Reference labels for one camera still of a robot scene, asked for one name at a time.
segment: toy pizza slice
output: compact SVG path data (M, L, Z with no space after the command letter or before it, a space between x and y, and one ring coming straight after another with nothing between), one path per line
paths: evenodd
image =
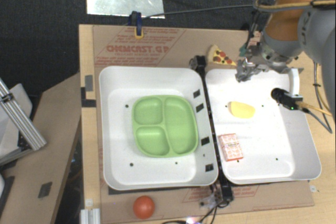
M217 45L210 47L207 60L208 62L214 62L219 65L236 66L236 63L233 62L225 52L219 49Z

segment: toy tomato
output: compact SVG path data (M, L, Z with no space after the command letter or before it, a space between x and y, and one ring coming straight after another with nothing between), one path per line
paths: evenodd
M148 196L139 197L133 204L134 214L140 219L150 218L153 215L154 210L155 204Z

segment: green plastic plate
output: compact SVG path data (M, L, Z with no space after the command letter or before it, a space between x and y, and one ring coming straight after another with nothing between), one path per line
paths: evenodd
M139 150L151 157L190 154L198 146L193 108L175 95L138 99L132 109L133 133Z

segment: cardboard sheet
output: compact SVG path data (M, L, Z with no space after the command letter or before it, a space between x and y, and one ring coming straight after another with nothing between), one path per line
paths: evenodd
M84 71L81 74L82 85L85 76L95 79L94 92L97 113L98 162L100 169L100 201L102 223L121 223L137 221L133 211L133 202L141 195L153 198L156 210L149 220L201 216L207 210L199 207L199 200L207 197L209 187L182 188L174 190L155 190L149 192L119 193L109 190L103 179L101 115L98 78L101 70L109 65L149 66L149 67L188 67L191 58L206 55L211 45L216 44L233 61L238 59L238 48L246 41L246 32L234 30L206 30L144 27L145 37L134 38L134 28L125 26L82 26L83 52L93 51L93 55L81 54ZM219 68L210 63L208 70ZM260 211L280 208L306 207L314 204L307 181L286 182L264 185L234 187L235 200L217 213Z

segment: small red box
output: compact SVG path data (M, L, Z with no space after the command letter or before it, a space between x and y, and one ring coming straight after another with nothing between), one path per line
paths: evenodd
M236 134L222 134L218 138L227 162L242 159L244 157Z

